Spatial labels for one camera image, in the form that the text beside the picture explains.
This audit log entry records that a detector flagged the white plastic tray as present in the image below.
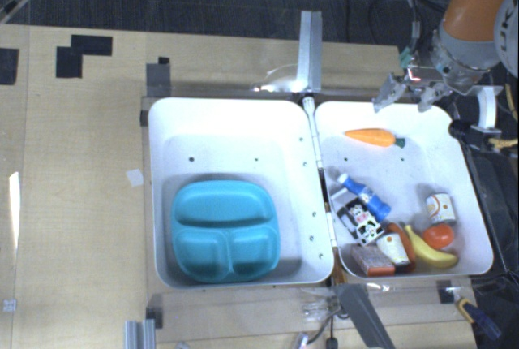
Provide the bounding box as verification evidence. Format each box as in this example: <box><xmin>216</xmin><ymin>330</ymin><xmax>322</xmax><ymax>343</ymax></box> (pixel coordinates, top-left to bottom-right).
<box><xmin>147</xmin><ymin>96</ymin><xmax>336</xmax><ymax>291</ymax></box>
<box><xmin>313</xmin><ymin>100</ymin><xmax>495</xmax><ymax>281</ymax></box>

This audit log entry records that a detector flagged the cow print carton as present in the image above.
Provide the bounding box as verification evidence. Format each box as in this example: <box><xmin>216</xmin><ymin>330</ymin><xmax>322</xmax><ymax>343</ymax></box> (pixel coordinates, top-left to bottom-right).
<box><xmin>336</xmin><ymin>196</ymin><xmax>386</xmax><ymax>248</ymax></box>

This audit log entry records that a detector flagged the white can with orange print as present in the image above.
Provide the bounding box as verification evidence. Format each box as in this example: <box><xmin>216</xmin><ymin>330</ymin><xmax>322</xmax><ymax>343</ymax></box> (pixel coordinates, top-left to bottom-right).
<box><xmin>425</xmin><ymin>192</ymin><xmax>457</xmax><ymax>226</ymax></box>

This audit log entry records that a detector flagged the blue bottle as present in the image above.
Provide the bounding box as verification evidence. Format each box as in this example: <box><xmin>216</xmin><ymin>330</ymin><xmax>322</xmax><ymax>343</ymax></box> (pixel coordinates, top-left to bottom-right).
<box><xmin>337</xmin><ymin>172</ymin><xmax>392</xmax><ymax>223</ymax></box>

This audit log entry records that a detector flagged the orange carrot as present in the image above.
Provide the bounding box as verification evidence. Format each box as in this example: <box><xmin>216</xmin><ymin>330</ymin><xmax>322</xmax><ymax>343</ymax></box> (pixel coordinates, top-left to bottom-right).
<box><xmin>344</xmin><ymin>127</ymin><xmax>406</xmax><ymax>150</ymax></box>

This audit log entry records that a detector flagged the blue divided plate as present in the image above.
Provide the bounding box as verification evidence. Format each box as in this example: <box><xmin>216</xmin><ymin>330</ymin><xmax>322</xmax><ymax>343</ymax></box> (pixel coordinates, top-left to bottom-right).
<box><xmin>169</xmin><ymin>179</ymin><xmax>281</xmax><ymax>285</ymax></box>

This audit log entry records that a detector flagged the black cylinder on white bracket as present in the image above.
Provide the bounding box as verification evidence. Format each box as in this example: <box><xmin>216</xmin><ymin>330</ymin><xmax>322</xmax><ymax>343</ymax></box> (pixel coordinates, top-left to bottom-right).
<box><xmin>448</xmin><ymin>84</ymin><xmax>504</xmax><ymax>150</ymax></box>

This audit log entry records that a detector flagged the yellow banana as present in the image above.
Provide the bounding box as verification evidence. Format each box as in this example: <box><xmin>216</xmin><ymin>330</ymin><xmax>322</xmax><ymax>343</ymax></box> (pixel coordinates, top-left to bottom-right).
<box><xmin>403</xmin><ymin>224</ymin><xmax>460</xmax><ymax>269</ymax></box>

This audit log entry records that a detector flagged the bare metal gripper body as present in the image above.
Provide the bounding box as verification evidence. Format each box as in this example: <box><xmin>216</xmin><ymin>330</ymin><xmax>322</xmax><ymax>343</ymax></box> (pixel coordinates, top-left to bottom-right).
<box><xmin>405</xmin><ymin>54</ymin><xmax>488</xmax><ymax>96</ymax></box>

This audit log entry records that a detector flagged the orange round fruit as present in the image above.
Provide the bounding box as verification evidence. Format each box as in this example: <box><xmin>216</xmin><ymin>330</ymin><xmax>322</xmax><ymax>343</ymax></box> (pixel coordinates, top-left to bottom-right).
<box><xmin>422</xmin><ymin>222</ymin><xmax>455</xmax><ymax>252</ymax></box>

